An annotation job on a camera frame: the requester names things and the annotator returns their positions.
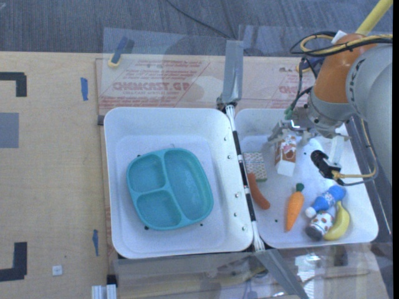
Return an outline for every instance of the blue plate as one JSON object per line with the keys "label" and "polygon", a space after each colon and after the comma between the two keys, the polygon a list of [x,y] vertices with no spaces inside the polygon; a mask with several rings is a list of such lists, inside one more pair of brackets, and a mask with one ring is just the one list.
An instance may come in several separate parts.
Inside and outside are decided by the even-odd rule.
{"label": "blue plate", "polygon": [[213,208],[204,169],[186,149],[163,149],[135,158],[127,168],[127,186],[139,218],[152,229],[194,224]]}

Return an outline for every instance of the chocolate milk carton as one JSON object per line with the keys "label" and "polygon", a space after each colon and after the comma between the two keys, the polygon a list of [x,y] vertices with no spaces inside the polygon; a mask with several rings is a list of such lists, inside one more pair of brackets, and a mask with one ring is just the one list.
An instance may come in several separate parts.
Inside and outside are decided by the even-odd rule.
{"label": "chocolate milk carton", "polygon": [[276,143],[274,165],[277,173],[285,176],[294,174],[297,153],[297,142],[294,135],[287,135],[283,140]]}

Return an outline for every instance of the yellow banana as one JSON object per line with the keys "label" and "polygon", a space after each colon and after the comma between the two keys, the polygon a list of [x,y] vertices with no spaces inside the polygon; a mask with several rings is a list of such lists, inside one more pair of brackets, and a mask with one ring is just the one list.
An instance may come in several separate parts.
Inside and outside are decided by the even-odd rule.
{"label": "yellow banana", "polygon": [[337,213],[334,225],[325,233],[325,240],[336,240],[344,235],[349,227],[350,215],[343,207],[341,201],[336,203]]}

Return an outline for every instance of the orange toy carrot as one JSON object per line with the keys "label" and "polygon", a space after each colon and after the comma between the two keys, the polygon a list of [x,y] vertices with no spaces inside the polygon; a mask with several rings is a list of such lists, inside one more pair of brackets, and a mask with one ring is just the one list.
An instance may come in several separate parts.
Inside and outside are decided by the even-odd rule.
{"label": "orange toy carrot", "polygon": [[305,196],[302,194],[302,190],[305,186],[302,183],[296,185],[296,191],[289,197],[287,206],[287,220],[286,220],[286,231],[290,231],[295,221],[298,218],[300,210],[304,204]]}
{"label": "orange toy carrot", "polygon": [[256,176],[254,173],[248,173],[248,184],[249,189],[251,190],[251,196],[254,199],[255,203],[258,204],[262,209],[269,209],[270,202],[262,195],[262,192],[259,190],[256,183]]}

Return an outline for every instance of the yellow pole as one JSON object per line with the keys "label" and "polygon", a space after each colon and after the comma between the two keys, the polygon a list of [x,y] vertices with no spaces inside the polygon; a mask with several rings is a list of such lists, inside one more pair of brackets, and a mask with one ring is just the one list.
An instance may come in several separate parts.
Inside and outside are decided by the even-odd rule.
{"label": "yellow pole", "polygon": [[356,33],[366,36],[375,27],[382,16],[389,10],[392,4],[393,0],[379,0],[374,9],[357,29]]}

